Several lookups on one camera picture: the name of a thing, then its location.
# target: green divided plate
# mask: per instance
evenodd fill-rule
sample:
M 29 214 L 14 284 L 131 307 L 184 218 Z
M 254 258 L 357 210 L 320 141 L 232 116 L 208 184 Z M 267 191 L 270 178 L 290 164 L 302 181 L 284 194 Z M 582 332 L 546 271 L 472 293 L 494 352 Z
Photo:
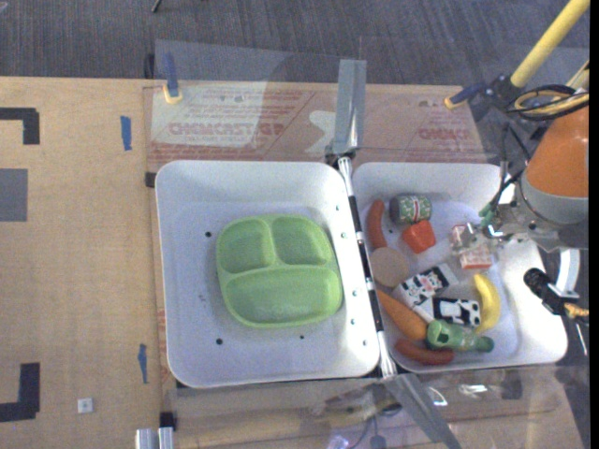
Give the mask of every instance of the green divided plate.
M 252 327 L 315 323 L 343 302 L 335 253 L 305 216 L 267 214 L 229 223 L 216 242 L 226 308 Z

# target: yellow banana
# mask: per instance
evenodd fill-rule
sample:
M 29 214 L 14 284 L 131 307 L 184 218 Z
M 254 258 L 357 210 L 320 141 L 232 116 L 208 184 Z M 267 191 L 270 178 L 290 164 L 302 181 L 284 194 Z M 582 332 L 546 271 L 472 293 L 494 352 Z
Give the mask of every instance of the yellow banana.
M 480 311 L 480 326 L 476 328 L 477 333 L 482 333 L 491 329 L 499 322 L 501 315 L 502 302 L 499 298 L 499 293 L 495 284 L 484 274 L 478 273 L 474 275 L 476 290 L 480 295 L 481 311 Z

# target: yellow pole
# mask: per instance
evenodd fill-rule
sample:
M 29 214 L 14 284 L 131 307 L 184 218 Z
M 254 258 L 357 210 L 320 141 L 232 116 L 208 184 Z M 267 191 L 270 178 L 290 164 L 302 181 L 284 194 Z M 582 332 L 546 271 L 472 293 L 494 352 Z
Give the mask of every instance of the yellow pole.
M 568 2 L 510 77 L 510 81 L 515 87 L 524 88 L 526 86 L 539 66 L 547 60 L 590 4 L 591 0 L 570 0 Z

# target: gray carpet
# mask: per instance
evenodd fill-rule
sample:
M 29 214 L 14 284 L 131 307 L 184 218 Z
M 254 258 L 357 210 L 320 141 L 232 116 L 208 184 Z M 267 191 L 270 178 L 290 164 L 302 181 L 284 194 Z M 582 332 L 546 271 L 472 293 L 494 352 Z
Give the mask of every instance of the gray carpet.
M 159 71 L 177 49 L 185 77 L 262 79 L 291 61 L 287 79 L 334 81 L 343 57 L 367 60 L 369 83 L 468 86 L 511 73 L 568 1 L 163 0 L 152 13 L 155 0 L 0 0 L 0 75 L 144 78 L 149 54 Z M 530 86 L 565 83 L 590 31 L 587 12 Z M 491 143 L 497 124 L 480 124 Z M 572 340 L 562 377 L 590 447 L 588 359 Z

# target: small white square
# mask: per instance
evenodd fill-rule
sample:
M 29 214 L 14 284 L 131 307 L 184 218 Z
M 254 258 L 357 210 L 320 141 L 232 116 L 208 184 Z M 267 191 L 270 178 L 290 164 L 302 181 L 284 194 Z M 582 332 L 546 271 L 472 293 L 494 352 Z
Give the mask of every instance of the small white square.
M 77 399 L 77 412 L 79 414 L 92 413 L 94 411 L 94 400 L 92 398 Z

